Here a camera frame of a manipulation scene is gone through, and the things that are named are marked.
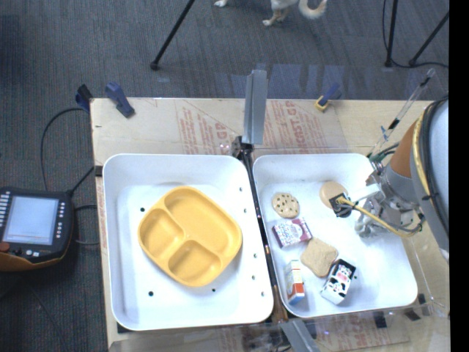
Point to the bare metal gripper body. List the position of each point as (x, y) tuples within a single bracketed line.
[(389, 208)]

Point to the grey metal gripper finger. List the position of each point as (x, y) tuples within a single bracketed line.
[(361, 227), (376, 229)]

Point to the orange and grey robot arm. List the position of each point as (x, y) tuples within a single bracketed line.
[(434, 167)]

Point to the white plastic tray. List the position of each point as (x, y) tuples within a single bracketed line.
[(124, 306), (381, 270)]

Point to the tan round biscuit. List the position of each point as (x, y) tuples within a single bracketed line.
[(329, 191)]

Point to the tan bread slice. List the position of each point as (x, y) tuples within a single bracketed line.
[(318, 257)]

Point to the cow print carton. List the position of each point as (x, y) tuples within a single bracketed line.
[(338, 281)]

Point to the pink and white carton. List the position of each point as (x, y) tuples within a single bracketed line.
[(291, 232)]

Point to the chocolate chip biscuit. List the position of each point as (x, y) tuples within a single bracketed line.
[(286, 205)]

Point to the orange and white carton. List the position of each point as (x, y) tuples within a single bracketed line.
[(294, 282)]

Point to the yellow divided plate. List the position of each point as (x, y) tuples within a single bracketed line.
[(190, 237)]

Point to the black tripod stand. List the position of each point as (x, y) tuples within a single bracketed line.
[(393, 24), (178, 28)]

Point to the brown cardboard board red print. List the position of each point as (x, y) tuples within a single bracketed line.
[(154, 130)]

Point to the black cylinder on white bracket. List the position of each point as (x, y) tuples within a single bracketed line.
[(339, 206)]

